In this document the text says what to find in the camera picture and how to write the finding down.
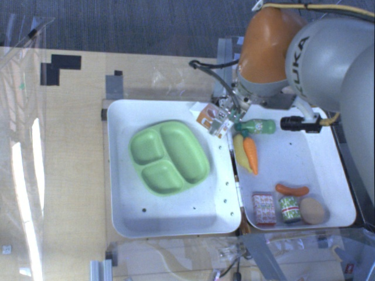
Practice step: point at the yellow banana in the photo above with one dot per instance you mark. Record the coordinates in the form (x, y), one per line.
(240, 154)

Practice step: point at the orange carrot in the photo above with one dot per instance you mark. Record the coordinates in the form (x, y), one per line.
(251, 154)

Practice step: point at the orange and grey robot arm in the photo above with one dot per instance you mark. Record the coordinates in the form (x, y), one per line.
(316, 60)

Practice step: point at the green and white can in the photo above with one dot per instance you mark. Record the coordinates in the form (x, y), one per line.
(289, 209)

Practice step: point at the white and orange carton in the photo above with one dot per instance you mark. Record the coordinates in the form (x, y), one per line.
(205, 116)

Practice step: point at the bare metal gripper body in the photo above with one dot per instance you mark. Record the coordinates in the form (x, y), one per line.
(244, 97)

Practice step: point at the thin black and white rod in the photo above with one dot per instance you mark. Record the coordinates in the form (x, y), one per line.
(235, 178)

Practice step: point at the orange sausage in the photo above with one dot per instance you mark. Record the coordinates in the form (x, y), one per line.
(291, 190)

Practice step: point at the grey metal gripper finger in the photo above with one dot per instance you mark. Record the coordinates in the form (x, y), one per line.
(216, 125)

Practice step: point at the tan bread roll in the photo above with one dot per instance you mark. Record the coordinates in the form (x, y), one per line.
(312, 211)

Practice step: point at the black cylinder on white bracket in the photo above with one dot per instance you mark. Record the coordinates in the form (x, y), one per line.
(294, 123)

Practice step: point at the green divided plate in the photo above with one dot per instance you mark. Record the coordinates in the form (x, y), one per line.
(173, 157)

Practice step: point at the red and white carton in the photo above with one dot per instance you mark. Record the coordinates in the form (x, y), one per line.
(264, 209)

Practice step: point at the green plastic bottle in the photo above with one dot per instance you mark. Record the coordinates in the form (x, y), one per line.
(257, 126)

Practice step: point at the white plastic tray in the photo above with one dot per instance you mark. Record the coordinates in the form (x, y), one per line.
(164, 215)
(304, 162)

